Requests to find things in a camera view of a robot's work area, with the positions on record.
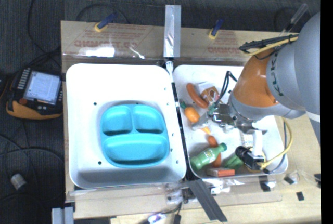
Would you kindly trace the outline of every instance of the blue divided plate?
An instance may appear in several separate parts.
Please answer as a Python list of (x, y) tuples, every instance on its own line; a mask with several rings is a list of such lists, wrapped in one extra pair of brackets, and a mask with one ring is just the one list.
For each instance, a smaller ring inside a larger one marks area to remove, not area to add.
[(116, 167), (142, 168), (161, 163), (169, 154), (169, 137), (162, 114), (142, 104), (108, 108), (100, 121), (105, 158)]

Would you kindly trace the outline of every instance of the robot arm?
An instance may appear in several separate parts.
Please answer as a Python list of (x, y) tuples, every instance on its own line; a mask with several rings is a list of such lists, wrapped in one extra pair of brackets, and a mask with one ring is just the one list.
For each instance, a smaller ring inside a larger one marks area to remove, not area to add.
[(246, 131), (268, 115), (296, 118), (307, 113), (320, 144), (320, 13), (295, 42), (272, 52), (252, 56), (244, 66), (229, 97), (230, 117)]

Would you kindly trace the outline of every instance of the blue clamp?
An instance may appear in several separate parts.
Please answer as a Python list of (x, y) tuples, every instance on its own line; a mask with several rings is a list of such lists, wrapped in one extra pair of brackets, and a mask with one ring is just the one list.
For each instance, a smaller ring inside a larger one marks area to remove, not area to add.
[(209, 38), (210, 39), (215, 39), (217, 37), (218, 31), (221, 28), (223, 23), (223, 19), (219, 19), (216, 21), (215, 26), (209, 31)]
[(104, 18), (101, 22), (95, 24), (95, 30), (98, 33), (100, 33), (107, 26), (107, 24), (113, 22), (113, 20), (116, 17), (117, 17), (117, 13), (116, 12), (110, 14), (109, 16), (107, 16), (106, 18)]

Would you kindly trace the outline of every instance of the wooden table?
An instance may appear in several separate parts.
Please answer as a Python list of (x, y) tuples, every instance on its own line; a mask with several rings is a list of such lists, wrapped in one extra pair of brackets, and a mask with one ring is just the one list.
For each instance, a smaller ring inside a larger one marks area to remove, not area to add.
[[(62, 22), (62, 72), (79, 62), (106, 63), (110, 59), (96, 57), (78, 57), (75, 52), (85, 48), (82, 40), (91, 36), (91, 23)], [(147, 57), (147, 62), (154, 64), (159, 59), (163, 48), (163, 27), (134, 25), (135, 36), (128, 37), (131, 25), (109, 27), (110, 31), (118, 29), (123, 38), (118, 38), (117, 45), (122, 45), (122, 57), (126, 62), (137, 62), (132, 52), (124, 51), (124, 42), (130, 42), (136, 51)], [(213, 42), (207, 36), (208, 30), (182, 28), (181, 56), (187, 57), (183, 62), (198, 61), (219, 63), (220, 65), (244, 65), (248, 59), (237, 49), (245, 42), (257, 41), (278, 36), (272, 32), (220, 31)], [(74, 183), (69, 177), (68, 168), (68, 122), (66, 82), (64, 88), (64, 124), (65, 124), (65, 160), (66, 160), (66, 194), (68, 202), (75, 201), (74, 219), (110, 218), (110, 223), (141, 223), (151, 214), (162, 210), (172, 210), (175, 205), (169, 204), (166, 193), (171, 192), (165, 186), (139, 186), (123, 188), (106, 188), (102, 190), (75, 191)], [(280, 134), (283, 126), (277, 118)], [(248, 185), (246, 190), (233, 193), (222, 193), (215, 197), (228, 223), (320, 223), (321, 222), (321, 189), (316, 185), (314, 174), (320, 174), (320, 147), (306, 115), (295, 120), (288, 120), (293, 132), (294, 143), (288, 152), (289, 166), (287, 175), (296, 175), (297, 183), (289, 184), (278, 177), (276, 187), (271, 192), (261, 190), (259, 184)], [(182, 224), (214, 223), (193, 200), (182, 205), (180, 211)], [(159, 223), (172, 223), (174, 214)]]

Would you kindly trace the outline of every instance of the green bottle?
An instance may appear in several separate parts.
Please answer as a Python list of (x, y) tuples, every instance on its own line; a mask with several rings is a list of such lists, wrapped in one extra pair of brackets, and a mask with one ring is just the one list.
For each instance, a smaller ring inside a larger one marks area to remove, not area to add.
[(197, 156), (190, 158), (191, 167), (195, 170), (200, 170), (202, 167), (214, 162), (220, 152), (227, 150), (225, 143), (220, 144), (218, 147), (210, 147), (203, 150)]

